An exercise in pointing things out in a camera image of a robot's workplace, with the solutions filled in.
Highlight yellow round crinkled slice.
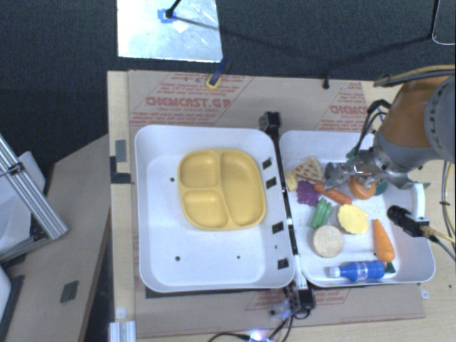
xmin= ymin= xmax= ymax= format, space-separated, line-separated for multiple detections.
xmin=336 ymin=203 xmax=370 ymax=235

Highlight yellow divided plate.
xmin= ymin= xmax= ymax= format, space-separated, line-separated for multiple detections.
xmin=177 ymin=148 xmax=268 ymax=232

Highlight large orange carrot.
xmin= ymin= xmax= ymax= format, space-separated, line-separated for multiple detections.
xmin=372 ymin=218 xmax=398 ymax=274

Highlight pizza slice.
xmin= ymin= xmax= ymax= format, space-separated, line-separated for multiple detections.
xmin=292 ymin=156 xmax=325 ymax=185

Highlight blue bottle white cap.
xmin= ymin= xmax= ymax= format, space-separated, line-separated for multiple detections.
xmin=328 ymin=259 xmax=387 ymax=282

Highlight brown cardboard board red print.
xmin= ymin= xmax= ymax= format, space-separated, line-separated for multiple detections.
xmin=127 ymin=70 xmax=427 ymax=338

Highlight beige round biscuit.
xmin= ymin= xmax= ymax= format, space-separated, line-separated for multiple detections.
xmin=312 ymin=224 xmax=346 ymax=259

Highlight white plastic tray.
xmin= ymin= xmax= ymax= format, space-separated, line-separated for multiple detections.
xmin=134 ymin=124 xmax=297 ymax=294
xmin=279 ymin=130 xmax=437 ymax=288

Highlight black cylinder on white bracket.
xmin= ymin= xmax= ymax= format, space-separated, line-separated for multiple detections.
xmin=386 ymin=182 xmax=432 ymax=239

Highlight purple grapes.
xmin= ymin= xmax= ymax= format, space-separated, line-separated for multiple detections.
xmin=296 ymin=180 xmax=321 ymax=207

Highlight small orange carrot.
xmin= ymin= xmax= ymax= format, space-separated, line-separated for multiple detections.
xmin=313 ymin=181 xmax=353 ymax=206

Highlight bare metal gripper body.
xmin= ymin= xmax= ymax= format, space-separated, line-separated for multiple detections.
xmin=347 ymin=150 xmax=431 ymax=191

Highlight thin black and white rod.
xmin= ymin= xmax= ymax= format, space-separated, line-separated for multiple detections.
xmin=269 ymin=126 xmax=306 ymax=289

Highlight small pale yellow lump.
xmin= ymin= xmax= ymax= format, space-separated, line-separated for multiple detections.
xmin=284 ymin=170 xmax=299 ymax=192

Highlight green bean bundle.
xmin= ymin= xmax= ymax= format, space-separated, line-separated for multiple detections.
xmin=309 ymin=197 xmax=333 ymax=231

